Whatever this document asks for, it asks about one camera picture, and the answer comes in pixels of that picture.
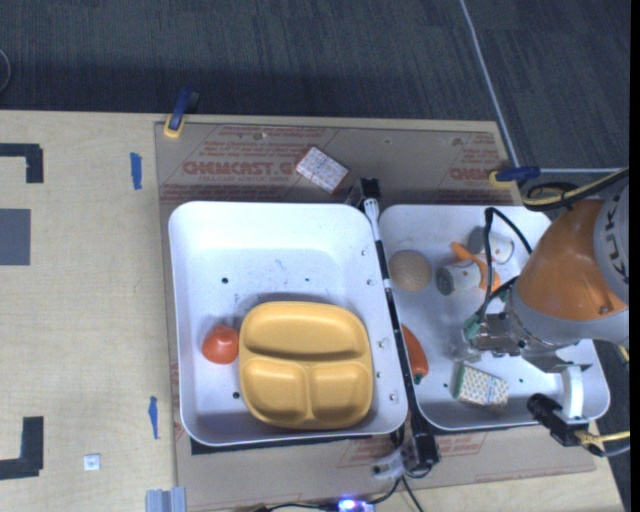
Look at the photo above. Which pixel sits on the white can with grey end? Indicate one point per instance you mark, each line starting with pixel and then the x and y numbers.
pixel 497 246

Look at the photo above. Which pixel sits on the orange carrot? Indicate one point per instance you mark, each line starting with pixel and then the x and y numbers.
pixel 416 352

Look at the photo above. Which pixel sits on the black cylinder on white bracket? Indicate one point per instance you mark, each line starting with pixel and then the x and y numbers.
pixel 572 390

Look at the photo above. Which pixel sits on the orange curved toy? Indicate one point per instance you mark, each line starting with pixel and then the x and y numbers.
pixel 486 277

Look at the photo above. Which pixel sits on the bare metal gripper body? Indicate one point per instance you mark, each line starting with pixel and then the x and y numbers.
pixel 500 335

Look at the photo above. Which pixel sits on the orange rounded toy fruit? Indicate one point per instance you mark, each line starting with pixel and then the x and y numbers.
pixel 221 345

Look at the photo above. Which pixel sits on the tan round bread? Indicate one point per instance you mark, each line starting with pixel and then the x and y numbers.
pixel 410 271

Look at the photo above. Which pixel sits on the white plastic tray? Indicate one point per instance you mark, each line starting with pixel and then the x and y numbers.
pixel 435 315
pixel 280 250

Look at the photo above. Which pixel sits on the small lit electronic box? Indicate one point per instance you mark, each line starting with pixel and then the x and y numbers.
pixel 356 505

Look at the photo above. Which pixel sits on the white can with orange dots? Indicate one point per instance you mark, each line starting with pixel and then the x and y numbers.
pixel 462 279

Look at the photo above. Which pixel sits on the white red patterned carton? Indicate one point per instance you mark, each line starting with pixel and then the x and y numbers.
pixel 322 169

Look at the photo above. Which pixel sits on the brown cardboard board red print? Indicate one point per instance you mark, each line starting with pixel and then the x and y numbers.
pixel 415 155

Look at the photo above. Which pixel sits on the yellow divided plate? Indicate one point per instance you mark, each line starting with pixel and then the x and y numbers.
pixel 305 365

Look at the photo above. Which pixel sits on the yellow patterned carton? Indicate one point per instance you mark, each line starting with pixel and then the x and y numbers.
pixel 482 387

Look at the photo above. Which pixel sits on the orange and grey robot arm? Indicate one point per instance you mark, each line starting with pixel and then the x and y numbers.
pixel 565 272

